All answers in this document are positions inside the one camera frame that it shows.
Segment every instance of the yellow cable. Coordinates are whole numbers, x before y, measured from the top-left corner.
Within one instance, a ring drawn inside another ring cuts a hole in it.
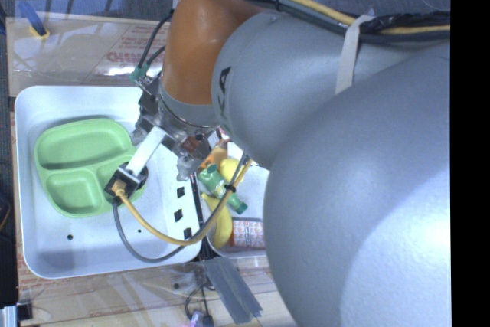
[[[352,25],[356,18],[351,17],[350,15],[344,14],[343,12],[339,12],[330,8],[326,5],[322,5],[320,3],[314,2],[313,0],[290,0],[291,2],[295,2],[296,4],[303,5],[307,8],[310,8],[313,11],[316,11],[320,14],[326,15],[336,21],[344,24],[344,25]],[[386,28],[380,31],[380,34],[389,34],[389,35],[399,35],[399,34],[417,34],[417,33],[426,33],[428,31],[450,31],[451,25],[440,25],[440,26],[424,26],[424,27],[399,27],[399,28]]]
[[[243,170],[240,172],[240,174],[237,176],[237,179],[233,183],[233,188],[237,187],[240,181],[242,181],[243,177],[245,176],[245,172],[247,172],[248,168],[252,164],[252,159],[249,159],[247,163],[245,164],[245,167]],[[126,183],[122,180],[116,180],[114,182],[114,185],[112,186],[112,191],[121,199],[121,201],[124,203],[124,205],[128,208],[128,210],[131,212],[131,214],[136,218],[136,220],[151,234],[154,236],[158,237],[159,239],[166,241],[167,243],[170,244],[177,244],[181,246],[187,246],[187,245],[192,245],[196,244],[197,242],[201,241],[208,231],[213,227],[213,225],[216,223],[216,220],[218,216],[220,215],[221,211],[225,208],[226,203],[228,199],[230,198],[231,194],[233,193],[231,189],[228,189],[227,192],[224,194],[223,199],[224,202],[221,204],[216,209],[216,214],[210,219],[207,220],[206,224],[201,230],[201,233],[196,236],[196,238],[191,239],[191,240],[180,240],[177,238],[173,238],[168,236],[167,234],[162,233],[161,231],[157,231],[152,225],[150,225],[147,221],[145,221],[145,218],[143,218],[140,213],[135,209],[131,201],[128,199],[126,196],[126,192],[124,191],[126,187]]]

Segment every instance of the black cord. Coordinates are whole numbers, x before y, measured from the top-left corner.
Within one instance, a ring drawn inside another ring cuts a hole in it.
[[[172,15],[174,14],[174,9],[172,8],[170,10],[170,12],[168,13],[168,15],[163,18],[156,26],[155,26],[155,29],[153,29],[153,32],[152,32],[152,35],[150,36],[150,38],[148,39],[148,42],[146,43],[146,48],[145,50],[143,51],[143,55],[141,56],[141,59],[139,60],[139,63],[138,63],[138,68],[141,68],[143,67],[143,64],[145,63],[145,60],[146,60],[146,57],[148,56],[148,52],[150,51],[150,48],[152,47],[152,44],[153,44],[153,40],[155,40],[155,37],[158,33],[158,31],[160,30],[160,28],[163,26],[163,24],[168,21]]]
[[[184,311],[185,311],[185,315],[187,315],[187,317],[189,318],[189,320],[192,320],[192,315],[191,315],[191,312],[189,311],[189,304],[191,303],[191,300],[192,300],[192,297],[195,296],[195,294],[201,290],[201,288],[204,286],[204,284],[201,284],[199,285],[197,288],[195,288],[194,290],[192,290],[191,294],[188,295],[187,299],[185,299],[185,303],[184,303]]]
[[[177,253],[179,253],[181,250],[183,250],[185,247],[180,246],[179,248],[176,248],[173,250],[171,253],[168,253],[167,255],[164,255],[162,257],[156,257],[156,258],[149,258],[149,257],[144,257],[143,255],[140,255],[135,251],[133,247],[131,247],[131,244],[128,242],[128,239],[126,238],[126,235],[124,234],[123,227],[121,226],[121,220],[119,219],[119,212],[117,210],[117,200],[115,199],[113,202],[113,213],[114,213],[114,221],[116,222],[116,227],[117,227],[117,232],[119,233],[119,237],[121,237],[121,241],[126,247],[126,249],[138,260],[141,260],[142,262],[146,263],[160,263],[163,262],[164,260],[170,259]]]
[[[151,56],[151,57],[150,57],[150,58],[149,58],[149,59],[146,61],[146,63],[147,63],[148,65],[150,65],[150,64],[151,64],[151,63],[154,61],[154,59],[156,59],[156,58],[157,58],[157,57],[160,55],[160,53],[162,53],[164,50],[165,50],[165,45],[164,45],[163,47],[161,47],[160,49],[158,49],[158,50],[157,50],[157,51],[156,51],[156,52],[155,52],[155,53],[154,53],[154,54],[153,54],[153,55],[152,55],[152,56]]]
[[[343,27],[339,23],[332,23],[332,21],[322,20],[314,15],[310,15],[294,6],[289,6],[284,4],[282,0],[246,0],[248,2],[252,2],[253,4],[257,4],[261,7],[269,7],[276,8],[280,7],[280,11],[284,11],[295,18],[302,19],[308,23],[319,26],[320,28],[324,28],[330,30],[336,34],[344,35],[347,28]],[[379,34],[372,33],[366,34],[361,33],[360,39],[361,42],[364,43],[372,43],[372,44],[389,44],[394,42],[405,42],[405,41],[427,41],[427,40],[441,40],[447,39],[450,36],[450,32],[443,31],[427,31],[420,33],[411,33],[411,34]]]
[[[206,295],[204,293],[204,288],[209,289],[209,290],[216,290],[215,288],[210,286],[210,284],[211,284],[211,282],[209,280],[207,280],[205,283],[202,283],[197,288],[192,290],[191,294],[189,294],[187,299],[185,299],[184,311],[185,311],[185,315],[188,317],[189,320],[192,320],[191,311],[189,311],[189,305],[191,304],[192,297],[194,297],[199,290],[202,293],[202,299],[204,301],[204,308],[206,309],[206,316],[209,316],[209,308],[207,307],[207,300],[206,300]]]
[[[4,28],[7,26],[7,13],[3,9],[1,3],[0,3],[0,24],[2,24]]]
[[[434,11],[429,14],[396,14],[384,17],[376,17],[359,25],[359,31],[364,33],[376,33],[387,28],[398,26],[423,27],[435,25],[449,25],[451,13],[447,11]]]

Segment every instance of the white tray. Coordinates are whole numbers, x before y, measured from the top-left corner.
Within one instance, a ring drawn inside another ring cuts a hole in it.
[[[266,193],[267,179],[269,178],[269,171],[265,168],[261,168],[257,165],[252,165],[248,169],[243,182],[237,186],[238,198],[245,202],[248,208],[241,214],[237,214],[233,209],[229,208],[231,217],[240,219],[258,220],[263,218],[263,199]],[[199,188],[202,192],[207,192],[205,186],[198,182]],[[211,211],[207,206],[207,203],[201,199],[201,206],[203,211],[203,218],[206,221],[211,215]],[[216,226],[211,228],[207,238],[211,248],[214,252],[222,257],[229,257],[231,259],[241,259],[244,257],[264,257],[266,256],[266,250],[259,250],[245,247],[231,247],[230,243],[223,245],[220,249],[217,249],[213,245],[214,233]]]
[[[194,259],[201,242],[161,263],[133,257],[121,242],[112,212],[71,218],[58,213],[47,199],[34,163],[34,144],[53,126],[95,117],[113,119],[131,132],[138,119],[137,87],[29,87],[15,101],[18,182],[24,258],[33,273],[48,279],[86,276],[184,263]],[[160,146],[148,163],[149,178],[135,201],[141,215],[158,230],[184,238],[184,229],[199,228],[191,184],[176,181],[177,158]],[[177,197],[177,188],[185,195]],[[174,213],[183,218],[175,222]],[[147,257],[160,257],[177,246],[151,235],[126,208],[119,208],[128,241]]]

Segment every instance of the blue object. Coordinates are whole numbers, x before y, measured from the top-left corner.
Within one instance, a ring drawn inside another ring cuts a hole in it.
[[[32,8],[32,6],[26,2],[25,0],[20,0],[17,3],[17,6],[21,10],[21,14],[24,15],[29,22],[31,23],[31,26],[36,32],[42,37],[47,34],[46,29],[44,28],[43,22],[38,16],[38,13]]]

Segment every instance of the green plate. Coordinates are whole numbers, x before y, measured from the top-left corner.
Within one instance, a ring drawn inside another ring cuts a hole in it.
[[[135,151],[118,122],[88,119],[43,132],[36,141],[34,159],[54,208],[68,217],[91,217],[112,210],[103,188]],[[141,193],[138,190],[132,200]]]

